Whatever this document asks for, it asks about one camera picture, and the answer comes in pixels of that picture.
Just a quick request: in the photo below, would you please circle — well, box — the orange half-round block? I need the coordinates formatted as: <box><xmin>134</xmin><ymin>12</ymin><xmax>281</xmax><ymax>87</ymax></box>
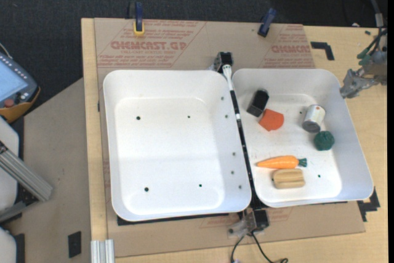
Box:
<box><xmin>258</xmin><ymin>108</ymin><xmax>285</xmax><ymax>132</ymax></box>

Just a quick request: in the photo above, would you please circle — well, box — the tan bread loaf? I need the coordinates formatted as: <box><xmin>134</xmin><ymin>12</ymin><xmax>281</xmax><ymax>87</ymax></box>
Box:
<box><xmin>271</xmin><ymin>168</ymin><xmax>307</xmax><ymax>190</ymax></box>

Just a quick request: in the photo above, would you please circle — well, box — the white and silver can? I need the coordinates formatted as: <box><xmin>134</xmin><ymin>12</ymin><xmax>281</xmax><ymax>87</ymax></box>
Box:
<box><xmin>301</xmin><ymin>103</ymin><xmax>327</xmax><ymax>134</ymax></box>

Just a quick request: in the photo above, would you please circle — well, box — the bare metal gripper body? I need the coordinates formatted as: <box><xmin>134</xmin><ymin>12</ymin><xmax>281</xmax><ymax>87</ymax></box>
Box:
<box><xmin>363</xmin><ymin>50</ymin><xmax>388</xmax><ymax>86</ymax></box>

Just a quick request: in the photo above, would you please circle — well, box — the thin black and white rod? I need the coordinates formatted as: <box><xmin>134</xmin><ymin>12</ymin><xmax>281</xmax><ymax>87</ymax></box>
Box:
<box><xmin>222</xmin><ymin>63</ymin><xmax>257</xmax><ymax>211</ymax></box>

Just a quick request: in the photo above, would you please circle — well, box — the black block with thin wires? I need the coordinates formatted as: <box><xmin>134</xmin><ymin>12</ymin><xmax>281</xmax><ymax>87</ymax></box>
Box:
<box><xmin>211</xmin><ymin>51</ymin><xmax>234</xmax><ymax>73</ymax></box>
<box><xmin>228</xmin><ymin>208</ymin><xmax>271</xmax><ymax>237</ymax></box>

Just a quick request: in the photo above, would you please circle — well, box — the green broccoli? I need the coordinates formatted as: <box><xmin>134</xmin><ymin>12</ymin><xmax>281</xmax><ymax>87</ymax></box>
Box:
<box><xmin>313</xmin><ymin>130</ymin><xmax>336</xmax><ymax>152</ymax></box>

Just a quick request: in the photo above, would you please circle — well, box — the orange carrot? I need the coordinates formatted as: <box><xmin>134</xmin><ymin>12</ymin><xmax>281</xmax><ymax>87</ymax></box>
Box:
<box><xmin>255</xmin><ymin>155</ymin><xmax>308</xmax><ymax>171</ymax></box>

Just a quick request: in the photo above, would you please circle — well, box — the black carton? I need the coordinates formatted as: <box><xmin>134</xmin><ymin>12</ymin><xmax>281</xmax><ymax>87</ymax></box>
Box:
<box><xmin>246</xmin><ymin>88</ymin><xmax>270</xmax><ymax>118</ymax></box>

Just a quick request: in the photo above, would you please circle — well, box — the brown cardboard board red print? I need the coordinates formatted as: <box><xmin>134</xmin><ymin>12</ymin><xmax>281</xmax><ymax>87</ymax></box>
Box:
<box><xmin>93</xmin><ymin>17</ymin><xmax>368</xmax><ymax>258</ymax></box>

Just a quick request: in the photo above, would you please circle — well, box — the white plastic tray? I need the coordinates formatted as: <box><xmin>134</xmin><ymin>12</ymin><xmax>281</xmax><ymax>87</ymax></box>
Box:
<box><xmin>231</xmin><ymin>67</ymin><xmax>375</xmax><ymax>209</ymax></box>
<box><xmin>102</xmin><ymin>69</ymin><xmax>253</xmax><ymax>222</ymax></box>

